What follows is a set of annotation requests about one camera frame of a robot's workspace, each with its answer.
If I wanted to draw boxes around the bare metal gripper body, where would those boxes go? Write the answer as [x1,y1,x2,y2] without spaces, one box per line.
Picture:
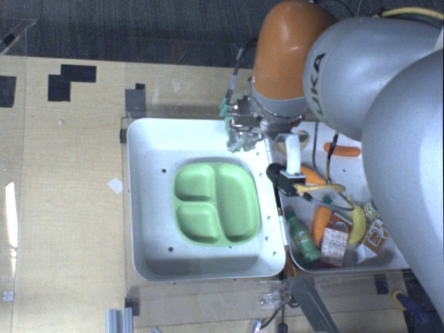
[228,94,305,139]

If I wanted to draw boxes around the green divided plate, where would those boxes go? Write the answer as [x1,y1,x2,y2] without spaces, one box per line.
[171,162,262,247]

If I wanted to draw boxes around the orange sausage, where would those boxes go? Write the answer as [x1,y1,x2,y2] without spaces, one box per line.
[323,142,362,158]

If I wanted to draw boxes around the white plastic tray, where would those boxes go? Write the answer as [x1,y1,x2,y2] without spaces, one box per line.
[266,120,412,274]
[126,117,287,284]

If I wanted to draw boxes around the orange carrot with green top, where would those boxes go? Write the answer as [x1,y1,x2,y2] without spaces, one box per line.
[310,194,336,250]

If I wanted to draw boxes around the green plastic bottle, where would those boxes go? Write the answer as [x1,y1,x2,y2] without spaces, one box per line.
[284,210,322,264]

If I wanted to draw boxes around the orange and white carton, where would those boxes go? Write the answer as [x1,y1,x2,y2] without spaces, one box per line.
[319,212,355,268]

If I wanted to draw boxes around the yellow banana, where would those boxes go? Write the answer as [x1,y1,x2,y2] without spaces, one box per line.
[345,196,368,246]

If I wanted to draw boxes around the green and red can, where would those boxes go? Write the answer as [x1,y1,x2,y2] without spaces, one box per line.
[363,200,382,222]

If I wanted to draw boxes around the orange and white packet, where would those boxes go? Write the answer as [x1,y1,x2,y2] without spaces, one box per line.
[361,218,390,257]

